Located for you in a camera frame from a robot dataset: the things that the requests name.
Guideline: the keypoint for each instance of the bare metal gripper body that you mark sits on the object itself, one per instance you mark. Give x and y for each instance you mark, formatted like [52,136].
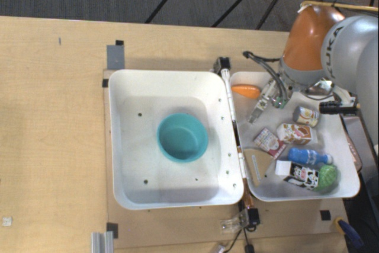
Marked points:
[270,92]

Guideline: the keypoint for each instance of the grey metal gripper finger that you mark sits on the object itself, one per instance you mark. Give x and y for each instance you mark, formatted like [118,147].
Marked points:
[254,116]

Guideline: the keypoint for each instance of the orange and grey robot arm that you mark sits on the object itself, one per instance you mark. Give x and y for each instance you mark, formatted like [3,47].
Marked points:
[305,35]

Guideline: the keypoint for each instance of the orange carrot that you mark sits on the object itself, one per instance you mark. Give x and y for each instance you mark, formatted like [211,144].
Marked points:
[245,91]

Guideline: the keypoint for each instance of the pink and white carton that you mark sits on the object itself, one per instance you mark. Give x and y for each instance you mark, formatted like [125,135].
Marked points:
[269,142]

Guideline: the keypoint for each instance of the small white and yellow can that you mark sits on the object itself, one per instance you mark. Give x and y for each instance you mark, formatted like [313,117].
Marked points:
[306,116]

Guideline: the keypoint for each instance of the white and brown carton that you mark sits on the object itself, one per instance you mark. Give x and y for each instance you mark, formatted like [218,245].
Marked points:
[296,133]

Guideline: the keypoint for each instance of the brown cardboard piece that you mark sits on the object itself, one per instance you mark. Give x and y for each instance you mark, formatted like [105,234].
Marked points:
[259,161]

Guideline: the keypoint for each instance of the blue bottle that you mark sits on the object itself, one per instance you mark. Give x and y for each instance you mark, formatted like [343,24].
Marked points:
[306,156]

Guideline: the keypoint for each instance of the white plastic tray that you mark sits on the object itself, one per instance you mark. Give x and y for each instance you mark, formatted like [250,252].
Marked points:
[133,157]
[328,139]

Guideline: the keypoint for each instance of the teal bowl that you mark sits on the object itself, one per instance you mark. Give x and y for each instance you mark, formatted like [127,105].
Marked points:
[182,139]

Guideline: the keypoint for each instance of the black and white cow carton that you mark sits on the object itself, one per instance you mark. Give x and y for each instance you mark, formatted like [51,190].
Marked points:
[302,176]

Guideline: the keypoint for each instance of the green broccoli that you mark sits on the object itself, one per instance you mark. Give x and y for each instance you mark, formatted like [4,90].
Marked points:
[328,176]

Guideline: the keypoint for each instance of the black cylinder on white bracket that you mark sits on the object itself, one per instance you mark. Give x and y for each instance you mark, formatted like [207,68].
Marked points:
[336,107]

